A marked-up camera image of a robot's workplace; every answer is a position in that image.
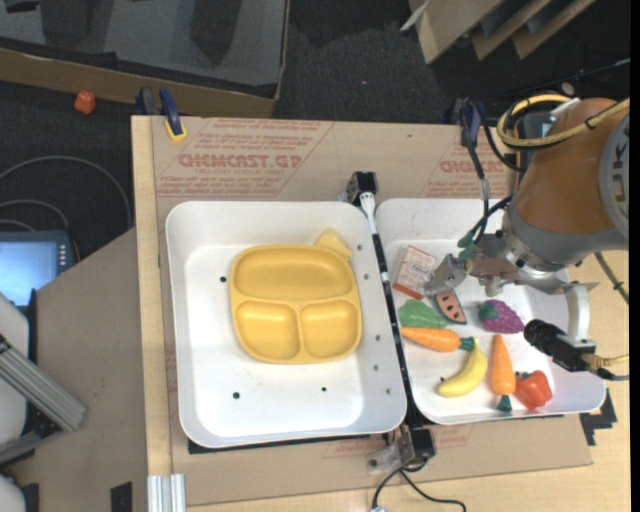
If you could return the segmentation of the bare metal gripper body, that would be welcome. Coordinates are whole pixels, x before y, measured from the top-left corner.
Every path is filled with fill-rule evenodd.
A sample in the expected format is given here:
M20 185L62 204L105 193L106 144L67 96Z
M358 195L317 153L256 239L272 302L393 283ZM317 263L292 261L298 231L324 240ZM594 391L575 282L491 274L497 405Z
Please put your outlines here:
M560 275L559 264L532 252L518 237L507 231L485 234L466 260L467 273L482 285L484 275L500 276L508 285L529 286L547 294L561 293L568 282Z

